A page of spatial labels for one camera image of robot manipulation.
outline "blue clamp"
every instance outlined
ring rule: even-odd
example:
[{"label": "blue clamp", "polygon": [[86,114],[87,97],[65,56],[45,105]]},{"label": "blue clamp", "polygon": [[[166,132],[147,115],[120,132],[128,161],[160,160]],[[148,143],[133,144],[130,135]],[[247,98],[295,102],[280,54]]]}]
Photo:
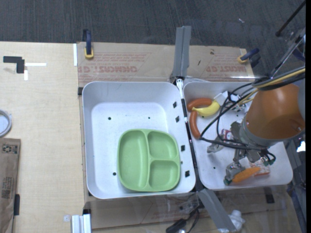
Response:
[{"label": "blue clamp", "polygon": [[253,57],[256,53],[258,53],[258,52],[259,52],[259,49],[258,49],[258,48],[255,48],[255,49],[249,51],[248,53],[246,53],[245,55],[240,55],[240,56],[238,57],[238,62],[239,62],[240,64],[244,64],[244,63],[247,62],[247,59],[252,58],[252,57]]},{"label": "blue clamp", "polygon": [[93,59],[94,51],[91,45],[91,31],[83,29],[82,41],[86,41],[86,47],[84,48],[84,55],[86,59]]}]

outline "white ring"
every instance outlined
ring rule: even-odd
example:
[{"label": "white ring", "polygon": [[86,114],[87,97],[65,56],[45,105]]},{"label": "white ring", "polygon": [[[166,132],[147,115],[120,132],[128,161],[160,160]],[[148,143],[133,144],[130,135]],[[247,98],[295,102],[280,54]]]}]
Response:
[{"label": "white ring", "polygon": [[6,126],[5,130],[0,132],[0,137],[5,136],[11,129],[12,127],[12,120],[9,116],[9,114],[7,114],[5,111],[0,109],[0,115],[3,115],[7,120],[8,120],[8,126]]}]

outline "black connector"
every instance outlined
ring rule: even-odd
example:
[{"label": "black connector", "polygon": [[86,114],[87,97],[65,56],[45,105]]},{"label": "black connector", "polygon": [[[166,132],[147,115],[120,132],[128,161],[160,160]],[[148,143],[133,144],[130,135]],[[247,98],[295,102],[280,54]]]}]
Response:
[{"label": "black connector", "polygon": [[187,223],[187,221],[185,219],[180,219],[177,222],[175,222],[173,225],[168,227],[165,232],[166,233],[176,233],[181,228],[185,227],[186,223]]}]

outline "brown sausage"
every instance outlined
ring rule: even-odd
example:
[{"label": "brown sausage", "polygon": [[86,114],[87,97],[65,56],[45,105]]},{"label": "brown sausage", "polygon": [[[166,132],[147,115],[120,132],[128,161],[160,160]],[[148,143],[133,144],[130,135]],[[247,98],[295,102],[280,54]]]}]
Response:
[{"label": "brown sausage", "polygon": [[190,124],[190,130],[191,130],[192,135],[194,136],[194,138],[199,139],[201,133],[198,130],[198,127],[196,126],[197,117],[198,117],[198,112],[197,111],[191,111],[189,124]]},{"label": "brown sausage", "polygon": [[199,98],[191,101],[190,103],[187,104],[187,110],[192,111],[192,108],[198,108],[200,106],[210,106],[213,103],[212,99],[209,98]]}]

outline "white plastic tub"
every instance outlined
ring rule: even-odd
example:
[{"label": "white plastic tub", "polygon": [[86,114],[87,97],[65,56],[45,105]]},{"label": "white plastic tub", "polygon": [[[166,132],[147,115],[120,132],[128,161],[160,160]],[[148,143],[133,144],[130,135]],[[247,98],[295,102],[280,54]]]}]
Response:
[{"label": "white plastic tub", "polygon": [[[92,82],[83,88],[86,149],[86,181],[99,199],[187,193],[195,175],[181,98],[167,82]],[[125,188],[118,178],[117,151],[121,135],[132,129],[169,133],[178,144],[180,180],[163,192],[137,192]]]},{"label": "white plastic tub", "polygon": [[[190,102],[197,98],[214,98],[219,93],[233,91],[235,88],[246,84],[241,82],[190,82],[184,86],[185,101]],[[237,91],[238,94],[250,88],[249,86]],[[200,132],[218,115],[202,118],[198,116],[197,126]],[[219,130],[230,130],[230,125],[237,120],[243,119],[245,111],[228,111],[220,119]],[[214,140],[216,138],[216,123],[214,123],[204,134],[204,138]],[[279,142],[269,148],[269,151],[276,156],[276,161],[269,166],[270,174],[248,178],[240,183],[225,185],[223,180],[226,175],[225,170],[228,164],[233,162],[234,149],[223,148],[216,153],[207,153],[210,143],[196,140],[193,145],[197,159],[199,176],[202,184],[211,190],[237,189],[247,187],[260,187],[269,185],[284,185],[291,182],[293,170],[288,159],[283,142]],[[248,159],[243,158],[240,163],[245,167],[250,167]]]}]

